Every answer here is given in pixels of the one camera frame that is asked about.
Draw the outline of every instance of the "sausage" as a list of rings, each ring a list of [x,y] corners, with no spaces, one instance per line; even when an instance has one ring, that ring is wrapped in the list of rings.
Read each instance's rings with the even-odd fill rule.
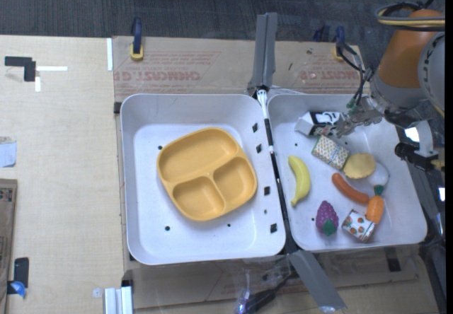
[[[332,182],[347,198],[360,204],[367,204],[369,202],[368,194],[357,191],[355,188],[349,186],[340,173],[332,174]]]

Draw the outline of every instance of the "blue clamp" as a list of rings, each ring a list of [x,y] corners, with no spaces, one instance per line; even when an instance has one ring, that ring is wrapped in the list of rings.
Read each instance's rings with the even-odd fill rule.
[[[132,60],[143,60],[142,45],[142,19],[134,18],[131,33],[134,35],[134,42],[130,45],[130,57]]]

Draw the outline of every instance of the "banana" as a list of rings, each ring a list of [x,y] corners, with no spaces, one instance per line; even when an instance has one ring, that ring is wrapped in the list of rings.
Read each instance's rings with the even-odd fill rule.
[[[289,156],[288,163],[296,175],[296,192],[294,193],[294,198],[291,200],[291,205],[294,207],[299,200],[303,199],[309,193],[311,187],[310,172],[306,164],[299,157]]]

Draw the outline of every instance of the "yellow plate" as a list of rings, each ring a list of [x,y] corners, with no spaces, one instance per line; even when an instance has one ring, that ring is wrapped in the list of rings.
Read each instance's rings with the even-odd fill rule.
[[[256,192],[247,155],[227,131],[212,127],[182,136],[162,148],[157,171],[182,214],[207,221],[245,204]]]

